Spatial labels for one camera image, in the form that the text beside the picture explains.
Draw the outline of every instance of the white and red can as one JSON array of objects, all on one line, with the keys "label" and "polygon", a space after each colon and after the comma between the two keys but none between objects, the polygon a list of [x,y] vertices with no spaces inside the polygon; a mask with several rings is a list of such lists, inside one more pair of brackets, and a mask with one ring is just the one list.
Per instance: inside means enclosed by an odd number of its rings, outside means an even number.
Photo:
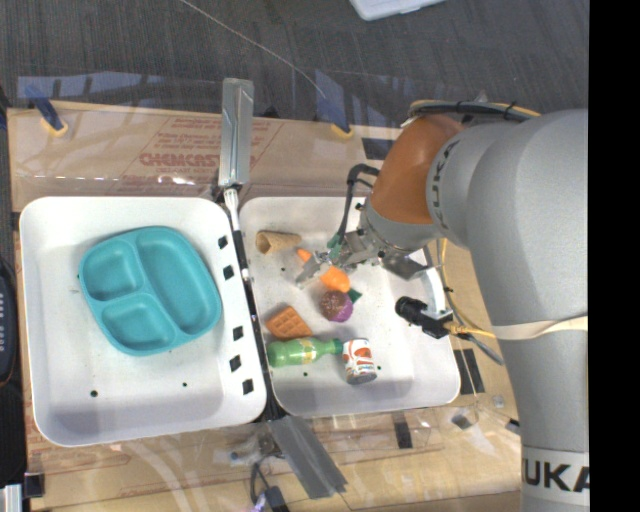
[{"label": "white and red can", "polygon": [[342,349],[342,359],[349,384],[364,384],[378,376],[376,366],[373,364],[369,340],[366,338],[354,338],[347,341]]}]

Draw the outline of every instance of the turquoise bowl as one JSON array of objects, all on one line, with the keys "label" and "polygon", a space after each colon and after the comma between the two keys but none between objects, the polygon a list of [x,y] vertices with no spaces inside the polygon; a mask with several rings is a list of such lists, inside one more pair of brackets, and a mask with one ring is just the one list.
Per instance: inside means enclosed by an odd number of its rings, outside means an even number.
[{"label": "turquoise bowl", "polygon": [[213,277],[172,228],[140,228],[98,243],[83,255],[79,278],[107,339],[130,355],[174,349],[220,320]]}]

